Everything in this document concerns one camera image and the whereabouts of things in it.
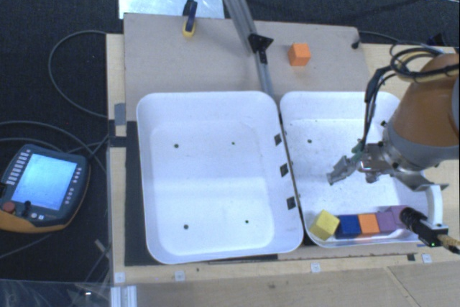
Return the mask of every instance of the orange block on table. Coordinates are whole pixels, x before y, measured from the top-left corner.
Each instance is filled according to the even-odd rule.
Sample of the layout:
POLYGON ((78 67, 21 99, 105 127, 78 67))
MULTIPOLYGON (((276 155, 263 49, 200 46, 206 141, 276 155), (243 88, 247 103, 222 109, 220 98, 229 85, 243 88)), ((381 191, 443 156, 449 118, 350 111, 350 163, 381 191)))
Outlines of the orange block on table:
POLYGON ((287 56, 289 57, 289 63, 293 67, 304 66, 311 58, 310 48, 308 44, 292 44, 287 56))
POLYGON ((379 223, 375 214, 360 214, 358 215, 358 220, 362 236, 369 237, 380 233, 379 223))

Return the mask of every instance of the wooden table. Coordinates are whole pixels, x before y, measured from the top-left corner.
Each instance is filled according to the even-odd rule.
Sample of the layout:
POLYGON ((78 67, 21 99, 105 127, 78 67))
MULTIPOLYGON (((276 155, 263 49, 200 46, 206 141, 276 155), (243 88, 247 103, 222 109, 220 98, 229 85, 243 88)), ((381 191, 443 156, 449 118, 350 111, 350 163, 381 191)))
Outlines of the wooden table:
MULTIPOLYGON (((124 36, 108 35, 106 44, 109 118, 115 119, 115 105, 125 102, 124 36)), ((388 64, 388 45, 360 47, 369 74, 388 64)), ((407 87, 393 78, 385 90, 401 98, 407 87)), ((119 137, 126 135, 123 124, 115 130, 119 137)), ((126 149, 111 147, 108 155, 113 281, 138 285, 138 306, 445 306, 444 302, 460 299, 460 257, 441 247, 413 243, 341 249, 302 246, 271 262, 126 267, 126 149), (317 265, 321 272, 312 272, 317 265)), ((450 183, 443 192, 444 223, 458 239, 459 163, 444 162, 426 175, 437 183, 450 183)))

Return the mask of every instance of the dark floor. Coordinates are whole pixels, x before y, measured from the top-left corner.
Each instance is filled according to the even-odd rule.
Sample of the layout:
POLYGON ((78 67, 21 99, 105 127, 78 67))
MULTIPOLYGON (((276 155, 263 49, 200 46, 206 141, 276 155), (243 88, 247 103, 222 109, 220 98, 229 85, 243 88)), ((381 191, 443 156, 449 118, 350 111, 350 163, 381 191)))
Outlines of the dark floor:
MULTIPOLYGON (((342 24, 398 39, 426 42, 443 34, 459 45, 459 5, 440 0, 247 0, 255 19, 342 24)), ((99 142, 108 132, 105 119, 81 113, 52 87, 47 58, 53 45, 71 32, 99 29, 121 32, 118 0, 0 0, 0 122, 39 121, 99 142)), ((363 36, 368 42, 386 40, 363 36)), ((75 101, 105 114, 104 37, 72 39, 55 56, 57 83, 75 101)), ((15 124, 0 127, 0 168, 5 168, 23 142, 11 137, 42 139, 70 150, 79 144, 42 127, 15 124)), ((98 158, 105 160, 105 150, 98 158)), ((95 246, 109 244, 106 176, 93 166, 90 187, 81 210, 64 231, 47 238, 0 232, 0 278, 97 281, 108 262, 95 246), (10 254, 32 242, 33 246, 10 254)))

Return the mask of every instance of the colored block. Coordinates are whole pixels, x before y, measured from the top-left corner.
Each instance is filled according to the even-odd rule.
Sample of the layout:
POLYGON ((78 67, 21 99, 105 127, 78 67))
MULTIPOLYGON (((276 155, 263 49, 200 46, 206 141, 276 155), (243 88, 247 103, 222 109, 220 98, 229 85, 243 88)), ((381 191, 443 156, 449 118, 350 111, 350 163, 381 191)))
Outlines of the colored block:
POLYGON ((312 226, 310 226, 310 233, 315 234, 318 238, 325 241, 334 234, 338 225, 339 219, 337 217, 326 210, 322 210, 316 216, 312 226))
POLYGON ((363 237, 370 237, 380 233, 375 214, 360 214, 358 215, 358 220, 361 227, 361 235, 363 237))
POLYGON ((293 67, 304 66, 311 58, 310 48, 308 44, 292 44, 287 56, 289 57, 289 63, 293 67))
POLYGON ((381 234, 390 234, 398 229, 391 212, 377 212, 375 216, 377 217, 381 234))
POLYGON ((336 231, 337 239, 356 238, 361 234, 357 215, 340 215, 338 218, 340 224, 336 231))
POLYGON ((395 220, 395 223, 398 228, 405 229, 405 225, 400 219, 400 214, 401 214, 401 211, 404 210, 406 207, 407 207, 406 205, 397 205, 397 206, 390 206, 387 210, 385 210, 385 212, 390 212, 391 214, 393 214, 393 219, 395 220))

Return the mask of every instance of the white plastic tray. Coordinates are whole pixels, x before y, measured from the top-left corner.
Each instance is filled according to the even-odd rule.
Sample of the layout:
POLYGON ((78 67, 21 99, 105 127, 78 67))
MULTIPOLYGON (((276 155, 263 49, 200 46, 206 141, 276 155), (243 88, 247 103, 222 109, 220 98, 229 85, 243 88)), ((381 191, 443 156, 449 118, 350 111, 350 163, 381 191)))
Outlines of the white plastic tray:
POLYGON ((281 175, 288 159, 268 95, 154 93, 139 102, 137 124, 147 247, 156 260, 268 255, 300 245, 303 225, 290 173, 281 175))
MULTIPOLYGON (((393 95, 379 93, 368 142, 381 140, 383 127, 380 124, 390 119, 398 104, 398 99, 393 95)), ((412 192, 388 175, 382 175, 376 183, 368 184, 363 173, 355 172, 347 179, 329 185, 326 173, 332 171, 341 156, 350 156, 357 139, 362 137, 363 93, 291 92, 283 96, 280 109, 305 230, 316 244, 342 247, 417 240, 414 233, 404 229, 386 236, 355 239, 336 239, 332 236, 326 241, 308 231, 316 215, 323 209, 334 215, 342 215, 384 211, 388 206, 407 205, 424 214, 428 213, 426 193, 412 192)))

